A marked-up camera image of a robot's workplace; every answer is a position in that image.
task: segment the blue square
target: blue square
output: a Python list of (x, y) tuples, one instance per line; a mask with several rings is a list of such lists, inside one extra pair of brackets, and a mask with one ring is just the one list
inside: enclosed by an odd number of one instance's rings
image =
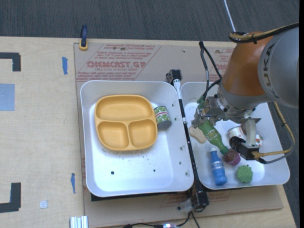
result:
[(15, 110), (15, 84), (0, 84), (0, 111)]

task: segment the wooden tabletop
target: wooden tabletop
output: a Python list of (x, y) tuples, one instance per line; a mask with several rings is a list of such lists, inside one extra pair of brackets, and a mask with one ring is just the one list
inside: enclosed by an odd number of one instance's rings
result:
[[(193, 41), (90, 41), (197, 46)], [(65, 228), (70, 217), (85, 214), (82, 179), (75, 178), (75, 192), (71, 185), (73, 174), (82, 176), (75, 43), (79, 43), (78, 38), (0, 37), (0, 52), (19, 53), (21, 58), (20, 72), (12, 70), (12, 59), (0, 59), (0, 84), (14, 85), (14, 109), (0, 111), (0, 204), (10, 203), (11, 184), (21, 183), (21, 207), (0, 213), (1, 227)], [(205, 46), (234, 45), (205, 42)], [(67, 59), (67, 74), (62, 57)], [(197, 221), (201, 227), (295, 227), (284, 188), (277, 188), (282, 209), (202, 217)], [(47, 208), (40, 206), (42, 201), (47, 201)], [(194, 228), (196, 224), (190, 219), (184, 227)]]

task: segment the blue and yellow clamp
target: blue and yellow clamp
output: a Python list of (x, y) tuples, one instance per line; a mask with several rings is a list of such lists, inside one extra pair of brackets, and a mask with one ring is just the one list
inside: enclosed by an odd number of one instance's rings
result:
[(81, 32), (80, 32), (80, 42), (79, 42), (79, 49), (82, 51), (87, 50), (87, 25), (82, 25)]

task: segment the yellow divided plate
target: yellow divided plate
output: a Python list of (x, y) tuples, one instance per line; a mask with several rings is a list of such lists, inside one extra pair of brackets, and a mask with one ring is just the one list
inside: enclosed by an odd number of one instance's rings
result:
[(157, 139), (153, 107), (141, 95), (108, 95), (99, 99), (95, 126), (100, 142), (115, 151), (145, 149)]

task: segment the green bottle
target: green bottle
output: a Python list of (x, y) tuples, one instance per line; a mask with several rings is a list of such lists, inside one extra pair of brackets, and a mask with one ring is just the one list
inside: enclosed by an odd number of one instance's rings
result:
[(211, 144), (219, 148), (221, 154), (224, 155), (228, 152), (229, 149), (222, 142), (222, 136), (209, 120), (207, 120), (201, 125), (198, 125), (198, 128), (202, 130), (202, 132)]

